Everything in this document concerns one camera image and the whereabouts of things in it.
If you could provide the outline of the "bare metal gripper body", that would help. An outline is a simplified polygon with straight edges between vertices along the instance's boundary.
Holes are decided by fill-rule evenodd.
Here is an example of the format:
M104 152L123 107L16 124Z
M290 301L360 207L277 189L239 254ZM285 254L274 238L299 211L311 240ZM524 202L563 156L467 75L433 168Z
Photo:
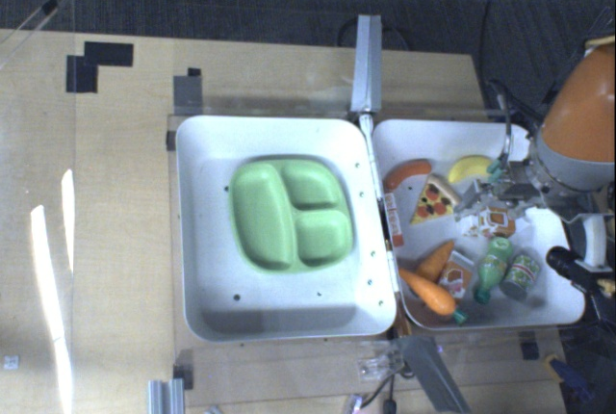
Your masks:
M507 210L546 208L543 194L530 181L525 162L496 160L488 168L482 203Z

